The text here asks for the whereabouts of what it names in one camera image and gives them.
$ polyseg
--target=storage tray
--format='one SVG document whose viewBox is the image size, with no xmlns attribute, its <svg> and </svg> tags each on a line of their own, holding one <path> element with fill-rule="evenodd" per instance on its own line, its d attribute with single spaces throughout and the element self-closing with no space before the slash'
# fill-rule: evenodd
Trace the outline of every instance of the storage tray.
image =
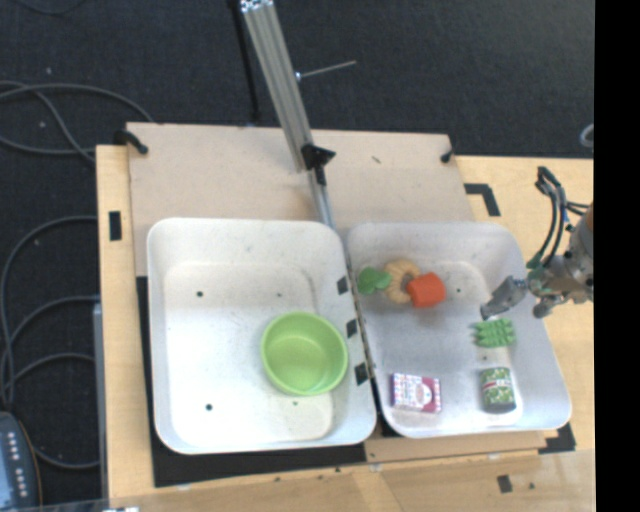
<svg viewBox="0 0 640 512">
<path fill-rule="evenodd" d="M 355 444 L 376 423 L 338 235 L 316 222 L 172 218 L 147 239 L 155 426 L 172 450 L 232 453 Z M 292 310 L 343 334 L 332 392 L 294 397 L 267 379 L 260 339 Z"/>
<path fill-rule="evenodd" d="M 480 305 L 507 276 L 526 277 L 520 249 L 507 230 L 481 222 L 371 223 L 352 229 L 346 245 L 354 276 L 365 267 L 382 269 L 408 258 L 423 273 L 435 272 L 447 289 L 444 302 L 426 309 L 395 304 L 382 292 L 358 295 L 382 412 L 399 434 L 427 438 L 551 430 L 568 421 L 569 395 L 544 323 L 532 314 L 531 295 L 501 315 L 513 323 L 513 345 L 479 348 L 474 343 Z M 480 372 L 499 366 L 511 370 L 516 408 L 488 413 Z M 396 372 L 440 379 L 441 412 L 393 408 L 390 378 Z"/>
</svg>

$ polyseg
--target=black clamp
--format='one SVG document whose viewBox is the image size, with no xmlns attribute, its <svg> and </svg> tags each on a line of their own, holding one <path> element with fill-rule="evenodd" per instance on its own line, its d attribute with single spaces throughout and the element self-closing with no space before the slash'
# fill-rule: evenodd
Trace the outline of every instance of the black clamp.
<svg viewBox="0 0 640 512">
<path fill-rule="evenodd" d="M 324 166 L 336 156 L 334 151 L 319 148 L 313 144 L 306 144 L 302 147 L 302 158 L 307 166 L 307 170 L 313 169 L 316 173 L 318 185 L 327 186 L 327 177 L 324 174 Z"/>
<path fill-rule="evenodd" d="M 140 139 L 138 139 L 138 137 L 129 130 L 118 130 L 115 132 L 113 134 L 113 143 L 117 146 L 126 146 L 127 144 L 131 144 L 141 155 L 146 155 L 149 152 L 149 148 L 140 142 Z"/>
</svg>

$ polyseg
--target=electronic device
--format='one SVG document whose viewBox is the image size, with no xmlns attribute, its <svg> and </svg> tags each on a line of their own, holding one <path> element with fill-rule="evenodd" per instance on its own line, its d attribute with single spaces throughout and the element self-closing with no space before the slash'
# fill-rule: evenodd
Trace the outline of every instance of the electronic device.
<svg viewBox="0 0 640 512">
<path fill-rule="evenodd" d="M 0 412 L 0 510 L 39 502 L 38 473 L 26 434 L 13 415 Z"/>
</svg>

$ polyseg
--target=green can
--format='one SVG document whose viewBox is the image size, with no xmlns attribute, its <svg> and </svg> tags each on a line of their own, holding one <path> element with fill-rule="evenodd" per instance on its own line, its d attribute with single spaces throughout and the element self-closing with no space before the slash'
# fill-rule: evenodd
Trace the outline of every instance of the green can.
<svg viewBox="0 0 640 512">
<path fill-rule="evenodd" d="M 487 412 L 505 413 L 516 408 L 511 370 L 490 368 L 480 373 L 482 401 Z"/>
</svg>

